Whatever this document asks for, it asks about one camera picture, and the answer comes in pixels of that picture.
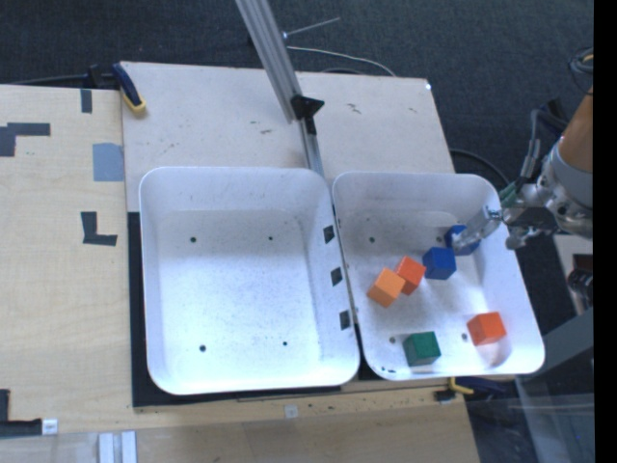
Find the pale wood board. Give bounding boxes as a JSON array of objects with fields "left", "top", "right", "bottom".
[{"left": 119, "top": 60, "right": 515, "bottom": 408}]

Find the white plastic tray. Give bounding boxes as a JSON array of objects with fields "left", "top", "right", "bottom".
[
  {"left": 138, "top": 165, "right": 362, "bottom": 397},
  {"left": 331, "top": 170, "right": 548, "bottom": 383}
]

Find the green cube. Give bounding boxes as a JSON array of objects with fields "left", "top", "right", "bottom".
[{"left": 401, "top": 331, "right": 443, "bottom": 368}]

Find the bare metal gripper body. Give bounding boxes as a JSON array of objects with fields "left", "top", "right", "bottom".
[{"left": 500, "top": 181, "right": 595, "bottom": 241}]

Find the light orange cube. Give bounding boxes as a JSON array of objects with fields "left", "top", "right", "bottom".
[{"left": 366, "top": 266, "right": 407, "bottom": 309}]

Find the blue cube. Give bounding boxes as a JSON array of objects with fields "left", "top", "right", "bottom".
[
  {"left": 443, "top": 224, "right": 483, "bottom": 258},
  {"left": 421, "top": 246, "right": 458, "bottom": 282}
]

